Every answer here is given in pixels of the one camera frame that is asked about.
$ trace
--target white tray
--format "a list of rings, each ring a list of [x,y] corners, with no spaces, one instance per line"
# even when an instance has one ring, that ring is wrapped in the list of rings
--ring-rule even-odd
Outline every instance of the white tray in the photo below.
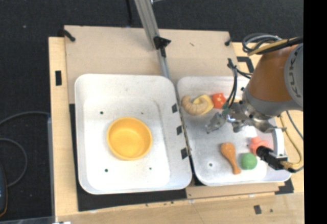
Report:
[[[75,82],[79,181],[92,194],[185,188],[192,179],[174,85],[162,76],[84,74]],[[135,117],[151,130],[153,145],[138,160],[123,161],[106,142],[109,125]]]
[[[238,77],[237,97],[242,97],[241,88],[245,87],[248,79]],[[233,86],[233,77],[185,77],[178,81],[178,95],[182,99],[185,95],[198,97],[202,94],[213,95],[224,93],[226,99],[230,95]],[[242,170],[238,175],[232,173],[231,165],[221,154],[219,147],[224,142],[232,142],[236,148],[237,162],[243,153],[250,152],[248,145],[252,137],[259,135],[273,147],[272,135],[264,134],[253,126],[246,126],[242,131],[234,133],[230,123],[225,123],[220,129],[209,134],[206,133],[205,125],[218,111],[200,115],[189,115],[181,108],[183,120],[186,126],[190,152],[194,165],[195,175],[207,186],[221,186],[231,184],[283,182],[291,174],[286,170],[274,170],[268,164],[258,158],[258,164],[253,170]]]

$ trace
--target metal pole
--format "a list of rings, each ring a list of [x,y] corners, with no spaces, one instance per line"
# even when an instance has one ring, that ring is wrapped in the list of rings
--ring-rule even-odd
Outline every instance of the metal pole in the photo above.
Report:
[[[153,49],[156,49],[154,38],[159,36],[157,22],[153,13],[151,0],[134,0],[143,28]],[[170,79],[166,58],[158,51],[162,74]]]

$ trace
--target yellow bowl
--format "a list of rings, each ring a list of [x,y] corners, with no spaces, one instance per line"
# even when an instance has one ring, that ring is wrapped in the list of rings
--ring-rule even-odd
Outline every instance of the yellow bowl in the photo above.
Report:
[[[150,151],[152,134],[148,126],[139,119],[123,117],[109,126],[107,142],[112,153],[118,158],[136,160]]]

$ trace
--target wooden table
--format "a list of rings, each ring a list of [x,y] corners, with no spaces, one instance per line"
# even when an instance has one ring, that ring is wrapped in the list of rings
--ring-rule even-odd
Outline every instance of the wooden table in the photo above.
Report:
[[[237,57],[245,56],[241,43],[232,44]],[[252,62],[256,65],[258,58]],[[49,38],[51,111],[53,126],[54,201],[57,221],[72,223],[304,223],[304,183],[300,171],[292,175],[294,193],[275,195],[284,183],[186,188],[188,198],[152,204],[129,205],[92,211],[78,210],[71,122],[69,115],[66,46],[62,37]],[[246,70],[245,63],[239,63]],[[56,86],[56,72],[61,85]],[[303,113],[291,112],[303,132]],[[289,131],[303,151],[303,141],[286,119]],[[291,161],[298,159],[286,139]]]

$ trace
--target wooden spoon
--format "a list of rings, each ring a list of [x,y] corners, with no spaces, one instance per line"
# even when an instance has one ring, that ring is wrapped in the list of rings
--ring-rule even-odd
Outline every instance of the wooden spoon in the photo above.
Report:
[[[235,146],[230,142],[226,142],[221,145],[220,151],[225,156],[225,158],[229,160],[231,166],[233,167],[233,173],[240,174],[241,169],[237,166],[236,163]]]

